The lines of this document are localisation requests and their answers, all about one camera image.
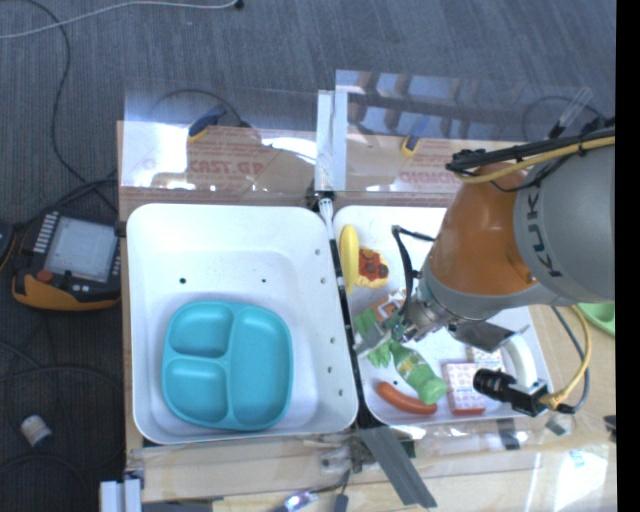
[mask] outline teal plate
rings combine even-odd
[[[162,355],[162,393],[185,421],[253,431],[286,414],[293,349],[274,312],[241,302],[196,301],[169,321]]]

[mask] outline white plastic tray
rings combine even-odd
[[[362,313],[387,294],[405,287],[402,261],[398,244],[391,234],[391,227],[397,224],[410,231],[435,237],[438,234],[444,213],[444,208],[386,206],[347,206],[336,213],[333,222],[336,238],[339,239],[345,225],[353,225],[358,233],[360,246],[380,252],[387,260],[390,270],[389,282],[380,289],[354,287],[352,295],[347,297],[352,320],[355,315]],[[413,269],[419,270],[429,252],[431,243],[406,235],[403,235],[401,240],[409,252]],[[538,378],[546,381],[551,391],[551,379],[528,308],[505,310],[493,317],[491,322],[514,331],[530,326],[522,337],[531,349]],[[466,345],[452,338],[444,329],[429,334],[420,342],[410,342],[407,347],[420,352],[439,376],[442,376],[441,365],[443,362],[467,360]],[[508,373],[513,374],[515,371],[513,364],[505,351],[502,352],[505,369]],[[375,368],[366,356],[359,358],[358,363],[367,406],[378,420],[389,425],[453,423],[521,416],[521,413],[514,412],[509,404],[489,398],[486,398],[486,411],[483,414],[454,416],[449,409],[446,396],[438,401],[438,410],[431,416],[403,412],[384,401],[375,392],[375,384],[386,380],[397,382],[399,390],[415,396],[415,391],[400,378],[393,364],[389,364],[388,368]]]
[[[159,444],[337,432],[358,400],[335,269],[320,217],[294,207],[148,204],[127,222],[133,415]],[[293,388],[275,426],[238,432],[179,419],[161,388],[167,324],[196,300],[255,304],[291,331]]]

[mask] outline black device screen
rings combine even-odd
[[[113,228],[62,216],[47,254],[44,268],[106,283],[118,238]]]

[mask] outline white wire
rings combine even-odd
[[[318,201],[318,207],[320,210],[320,215],[324,219],[324,223],[327,226],[327,232],[329,233],[329,238],[331,240],[335,240],[336,234],[333,231],[333,201],[328,197],[323,197]]]
[[[213,9],[226,9],[227,7],[231,7],[235,5],[237,1],[238,0],[233,0],[232,2],[227,2],[226,4],[220,4],[220,5],[193,5],[193,4],[175,4],[171,2],[156,2],[153,0],[133,0],[132,2],[124,2],[121,4],[110,5],[109,7],[98,9],[97,11],[82,14],[80,16],[76,16],[75,18],[70,18],[68,20],[61,21],[59,23],[52,23],[51,25],[45,25],[44,27],[28,30],[26,32],[18,32],[15,34],[0,34],[0,40],[15,39],[18,37],[30,36],[33,34],[37,34],[39,32],[51,30],[52,28],[62,27],[64,25],[70,25],[71,23],[76,23],[78,21],[84,20],[86,18],[90,18],[92,16],[98,16],[99,14],[104,14],[105,12],[108,12],[108,11],[120,9],[122,7],[130,7],[132,5],[156,5],[160,7],[182,7],[185,9],[204,9],[204,10],[212,9],[213,10]]]

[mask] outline toy hot dog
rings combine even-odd
[[[417,398],[405,395],[392,384],[382,381],[376,386],[376,392],[394,407],[413,414],[433,414],[438,410],[438,404],[427,405]]]

